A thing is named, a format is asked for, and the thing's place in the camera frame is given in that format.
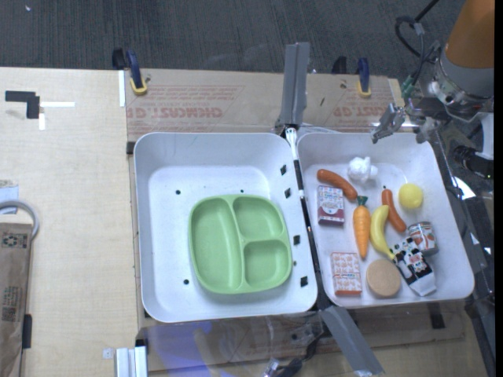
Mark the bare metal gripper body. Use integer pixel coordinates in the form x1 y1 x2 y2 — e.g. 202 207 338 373
403 77 494 134

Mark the white lumpy toy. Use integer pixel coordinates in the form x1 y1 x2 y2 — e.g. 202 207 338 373
347 156 380 185

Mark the yellow toy lemon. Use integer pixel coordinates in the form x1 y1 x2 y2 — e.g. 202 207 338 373
398 183 424 211

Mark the orange toy sausage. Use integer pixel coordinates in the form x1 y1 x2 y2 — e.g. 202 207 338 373
380 188 408 234
316 168 359 202

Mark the red and white carton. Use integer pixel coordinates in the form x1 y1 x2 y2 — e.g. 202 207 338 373
316 185 346 226

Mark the yellow banana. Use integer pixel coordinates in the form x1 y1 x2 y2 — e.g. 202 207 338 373
369 204 397 261

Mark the orange toy carrot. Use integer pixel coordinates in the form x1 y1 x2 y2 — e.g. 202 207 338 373
352 195 373 261

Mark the small printed can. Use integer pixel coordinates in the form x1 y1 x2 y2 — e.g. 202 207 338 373
407 221 440 258

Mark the white plastic tray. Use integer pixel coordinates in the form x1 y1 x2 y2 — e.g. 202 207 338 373
133 131 319 324
296 131 476 309

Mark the black and white milk carton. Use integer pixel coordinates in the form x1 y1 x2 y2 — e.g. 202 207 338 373
392 236 438 298

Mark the tan round biscuit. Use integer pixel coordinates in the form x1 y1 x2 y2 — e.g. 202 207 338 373
365 258 402 299

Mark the orange and white carton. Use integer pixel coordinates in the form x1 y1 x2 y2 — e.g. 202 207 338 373
329 251 364 298

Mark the brown cardboard board red print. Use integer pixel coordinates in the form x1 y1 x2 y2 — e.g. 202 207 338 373
124 68 475 372

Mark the green divided plate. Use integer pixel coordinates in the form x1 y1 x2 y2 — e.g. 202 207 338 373
188 194 294 295

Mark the brown paper bag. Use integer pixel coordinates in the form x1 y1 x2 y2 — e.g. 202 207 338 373
0 221 35 377

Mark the black cylinder on white bracket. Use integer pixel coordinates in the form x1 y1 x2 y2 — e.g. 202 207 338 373
451 112 495 180

